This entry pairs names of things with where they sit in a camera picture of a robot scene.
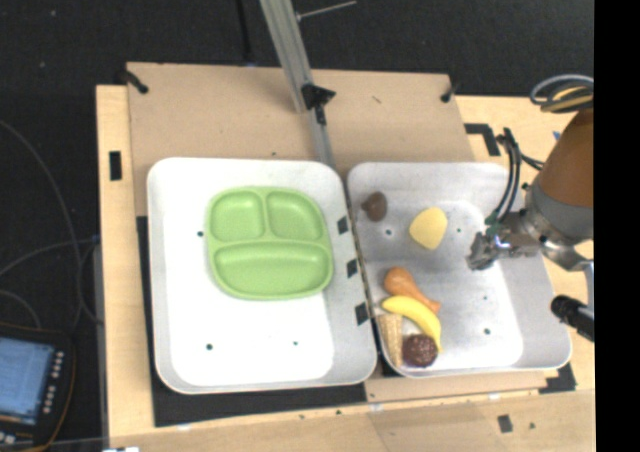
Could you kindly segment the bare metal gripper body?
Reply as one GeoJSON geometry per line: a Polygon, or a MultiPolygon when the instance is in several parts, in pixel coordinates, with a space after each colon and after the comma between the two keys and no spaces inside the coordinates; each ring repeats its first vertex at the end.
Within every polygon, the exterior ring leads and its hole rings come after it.
{"type": "Polygon", "coordinates": [[[553,232],[552,225],[535,212],[510,212],[498,220],[491,245],[498,258],[530,257],[544,247],[553,232]]]}

